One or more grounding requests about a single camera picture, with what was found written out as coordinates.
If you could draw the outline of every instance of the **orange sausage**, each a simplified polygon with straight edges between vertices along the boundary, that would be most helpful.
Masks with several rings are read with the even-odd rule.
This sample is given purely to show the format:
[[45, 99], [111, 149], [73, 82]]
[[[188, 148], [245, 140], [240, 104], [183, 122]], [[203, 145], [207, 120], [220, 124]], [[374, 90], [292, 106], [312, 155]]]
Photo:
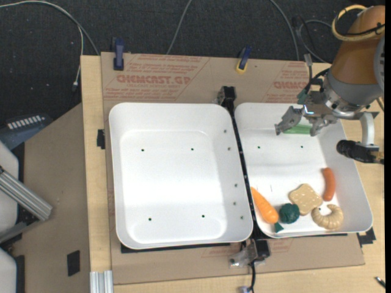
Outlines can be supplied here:
[[326, 182], [326, 190], [323, 193], [324, 201], [331, 201], [335, 193], [335, 177], [331, 168], [326, 167], [323, 169], [323, 176]]
[[251, 187], [252, 197], [254, 199], [254, 203], [257, 206], [259, 212], [261, 213], [263, 219], [267, 223], [277, 223], [279, 220], [279, 213], [276, 209], [271, 206], [271, 204], [266, 201], [261, 193], [258, 190]]

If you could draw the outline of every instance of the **tray with toy food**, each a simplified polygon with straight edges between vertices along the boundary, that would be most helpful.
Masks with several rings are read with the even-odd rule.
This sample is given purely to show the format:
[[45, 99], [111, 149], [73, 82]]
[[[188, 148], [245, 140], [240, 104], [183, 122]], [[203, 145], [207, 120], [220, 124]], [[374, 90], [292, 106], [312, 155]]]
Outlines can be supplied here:
[[342, 124], [314, 137], [277, 136], [274, 125], [289, 106], [243, 103], [235, 110], [259, 228], [273, 238], [369, 230], [372, 213], [356, 165], [335, 149], [346, 139]]

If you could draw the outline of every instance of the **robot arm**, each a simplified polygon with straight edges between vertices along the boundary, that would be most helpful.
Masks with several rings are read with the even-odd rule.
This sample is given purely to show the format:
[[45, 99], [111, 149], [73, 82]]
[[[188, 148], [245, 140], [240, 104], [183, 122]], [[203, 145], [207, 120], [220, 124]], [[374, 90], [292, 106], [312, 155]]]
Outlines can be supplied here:
[[[348, 33], [339, 33], [337, 21], [345, 13], [357, 9], [362, 11]], [[379, 148], [373, 145], [373, 119], [378, 113], [362, 112], [362, 109], [384, 97], [385, 13], [383, 5], [369, 8], [352, 5], [337, 15], [332, 31], [335, 37], [343, 40], [341, 47], [331, 67], [310, 80], [298, 95], [302, 109], [290, 107], [282, 121], [275, 125], [277, 135], [296, 126], [302, 116], [312, 124], [311, 136], [319, 134], [323, 127], [336, 123], [339, 118], [360, 120], [362, 141], [354, 144], [340, 142], [337, 151], [358, 161], [379, 162]], [[312, 86], [314, 80], [318, 80], [318, 88]]]

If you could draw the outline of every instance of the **empty white tray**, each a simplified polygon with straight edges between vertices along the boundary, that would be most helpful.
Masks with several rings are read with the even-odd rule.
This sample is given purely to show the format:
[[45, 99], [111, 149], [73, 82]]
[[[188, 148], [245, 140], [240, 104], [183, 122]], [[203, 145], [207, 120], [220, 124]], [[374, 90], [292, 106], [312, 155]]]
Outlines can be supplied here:
[[345, 219], [338, 230], [329, 231], [314, 223], [308, 214], [292, 224], [282, 224], [284, 230], [276, 233], [273, 225], [266, 223], [256, 210], [260, 229], [276, 238], [367, 231], [373, 219], [356, 165], [336, 150], [338, 141], [346, 139], [342, 124], [338, 121], [329, 125], [315, 137], [282, 133], [277, 136], [274, 125], [291, 105], [244, 103], [236, 108], [250, 185], [279, 211], [283, 204], [290, 203], [288, 193], [303, 183], [323, 196], [325, 181], [321, 169], [330, 167], [337, 186], [333, 200], [321, 205], [321, 213], [329, 213], [327, 204], [336, 204], [342, 208]]
[[133, 249], [241, 242], [253, 228], [232, 120], [215, 104], [109, 114], [115, 220]]

